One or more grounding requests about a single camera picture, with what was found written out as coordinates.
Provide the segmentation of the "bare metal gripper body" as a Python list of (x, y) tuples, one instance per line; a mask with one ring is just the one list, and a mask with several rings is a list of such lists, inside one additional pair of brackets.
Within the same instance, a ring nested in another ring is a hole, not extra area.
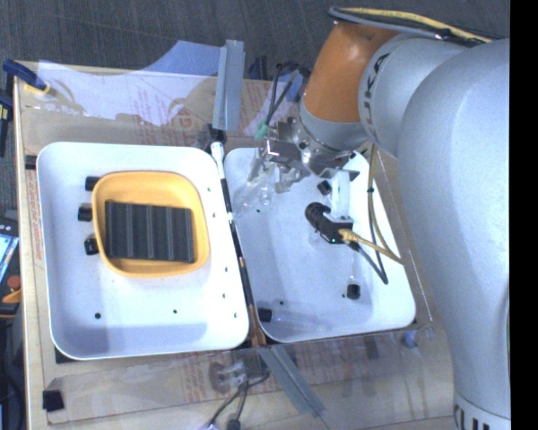
[(299, 171), (303, 176), (333, 178), (339, 172), (353, 181), (359, 170), (345, 167), (351, 150), (337, 150), (314, 137), (300, 121), (278, 122), (266, 133), (265, 156), (269, 162)]

